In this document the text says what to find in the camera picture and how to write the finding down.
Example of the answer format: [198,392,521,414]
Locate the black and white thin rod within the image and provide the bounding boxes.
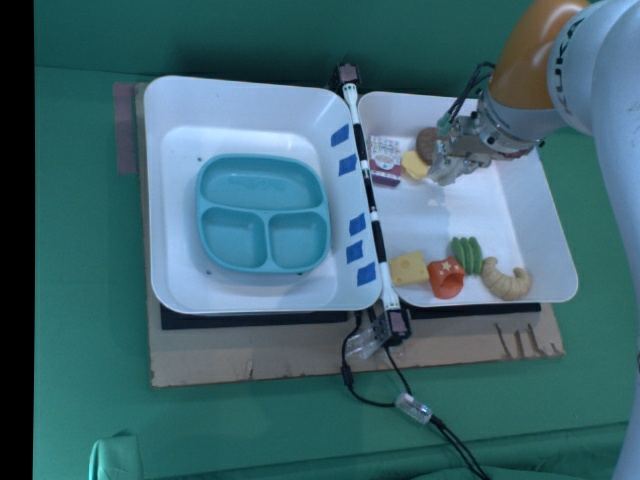
[341,81,404,315]

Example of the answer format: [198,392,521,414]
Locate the brown cardboard board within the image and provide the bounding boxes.
[133,81,567,390]

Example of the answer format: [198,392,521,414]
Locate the beige croissant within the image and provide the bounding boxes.
[480,256,533,302]

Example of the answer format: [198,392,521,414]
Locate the green pea pods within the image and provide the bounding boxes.
[449,235,485,276]

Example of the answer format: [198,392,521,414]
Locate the yellow cheese wedge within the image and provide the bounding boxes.
[388,249,431,288]

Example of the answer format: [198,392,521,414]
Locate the yellow toy food piece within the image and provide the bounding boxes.
[400,150,431,181]

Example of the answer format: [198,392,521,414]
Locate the white plastic tray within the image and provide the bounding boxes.
[356,90,580,309]
[143,74,384,316]

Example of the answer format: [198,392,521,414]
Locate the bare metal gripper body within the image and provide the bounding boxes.
[448,114,534,168]

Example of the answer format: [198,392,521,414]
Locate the brown round biscuit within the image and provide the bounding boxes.
[415,126,441,165]

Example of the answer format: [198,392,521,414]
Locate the blue divided plate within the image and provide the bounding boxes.
[195,153,334,275]

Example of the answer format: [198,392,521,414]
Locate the small printed carton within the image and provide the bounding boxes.
[368,134,404,189]

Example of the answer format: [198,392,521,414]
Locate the black block with wires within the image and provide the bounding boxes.
[335,62,362,90]
[372,308,414,347]

